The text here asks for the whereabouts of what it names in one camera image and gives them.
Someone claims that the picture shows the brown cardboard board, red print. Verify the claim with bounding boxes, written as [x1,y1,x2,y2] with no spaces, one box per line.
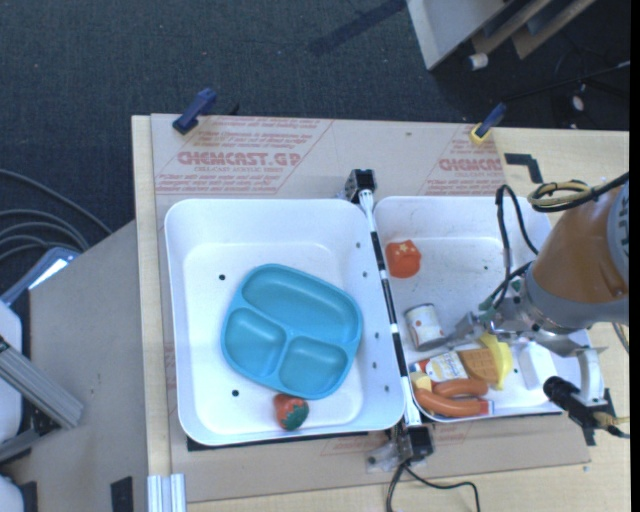
[149,113,593,504]

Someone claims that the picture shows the orange toy sausage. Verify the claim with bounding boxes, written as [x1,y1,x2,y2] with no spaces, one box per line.
[431,377,490,400]
[414,388,492,419]

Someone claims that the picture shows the yellow toy wedge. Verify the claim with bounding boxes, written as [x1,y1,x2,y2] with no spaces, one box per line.
[478,331,515,392]

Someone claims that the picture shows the orange block with star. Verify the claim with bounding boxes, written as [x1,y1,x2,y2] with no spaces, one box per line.
[384,239,423,280]

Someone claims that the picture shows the blue divided plate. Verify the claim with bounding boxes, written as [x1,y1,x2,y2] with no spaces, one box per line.
[219,263,365,402]

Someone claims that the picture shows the white plastic tray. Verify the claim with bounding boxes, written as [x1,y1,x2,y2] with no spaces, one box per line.
[163,198,407,447]
[372,194,609,424]

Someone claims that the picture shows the brown waffle biscuit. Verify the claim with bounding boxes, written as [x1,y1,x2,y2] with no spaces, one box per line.
[456,346,502,385]

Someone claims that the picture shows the black cylinder on white bracket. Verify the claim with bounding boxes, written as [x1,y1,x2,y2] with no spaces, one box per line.
[542,347,614,431]

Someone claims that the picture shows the red and green toy strawberry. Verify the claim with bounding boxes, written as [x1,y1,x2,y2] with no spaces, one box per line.
[272,393,310,432]

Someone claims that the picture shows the white and yellow bottle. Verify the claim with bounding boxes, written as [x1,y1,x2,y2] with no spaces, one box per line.
[408,350,470,384]

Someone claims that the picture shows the white can with orange print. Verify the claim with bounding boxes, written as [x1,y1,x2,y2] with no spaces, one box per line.
[403,303,448,352]

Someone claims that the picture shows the thin black and white rod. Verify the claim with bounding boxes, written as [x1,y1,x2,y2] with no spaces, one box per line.
[358,189,424,427]

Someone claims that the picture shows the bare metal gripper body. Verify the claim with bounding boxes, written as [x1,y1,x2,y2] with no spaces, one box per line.
[487,313,584,359]

